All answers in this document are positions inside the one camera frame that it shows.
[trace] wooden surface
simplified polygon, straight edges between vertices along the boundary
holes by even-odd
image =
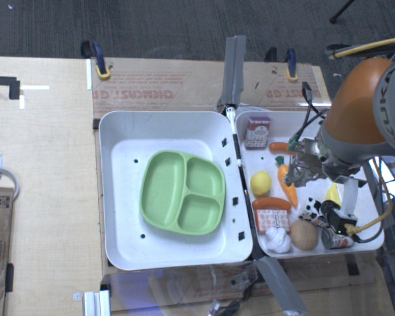
[[[26,91],[23,110],[0,86],[0,153],[20,181],[5,315],[81,315],[73,293],[98,291],[102,277],[86,62],[0,57],[0,76],[50,86]]]

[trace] black fabric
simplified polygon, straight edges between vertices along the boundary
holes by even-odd
[[[395,38],[395,0],[0,0],[0,56],[80,58],[82,40],[107,57],[224,61],[225,39],[247,36],[247,61],[322,68],[333,98],[361,58],[330,60],[328,45]]]

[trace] green plate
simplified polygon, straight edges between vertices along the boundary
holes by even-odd
[[[224,173],[208,159],[165,150],[149,160],[140,212],[155,227],[202,235],[218,226],[224,209]]]

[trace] tray filled with toys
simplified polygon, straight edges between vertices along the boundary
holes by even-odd
[[[335,233],[325,219],[327,209],[340,205],[343,185],[328,178],[301,187],[285,185],[284,175],[293,154],[287,150],[288,141],[304,118],[305,111],[243,111],[236,117],[259,245],[267,255],[277,258],[378,249],[383,232],[371,242],[355,243],[349,236]],[[305,128],[302,139],[313,139],[318,130],[314,122]],[[355,176],[365,179],[362,170]],[[359,189],[354,214],[360,224],[379,216],[368,186]],[[361,231],[359,237],[378,234],[379,225]]]

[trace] metal stand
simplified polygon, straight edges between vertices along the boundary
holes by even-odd
[[[348,0],[348,2],[332,17],[329,19],[331,24],[336,22],[336,19],[354,2],[355,0]]]

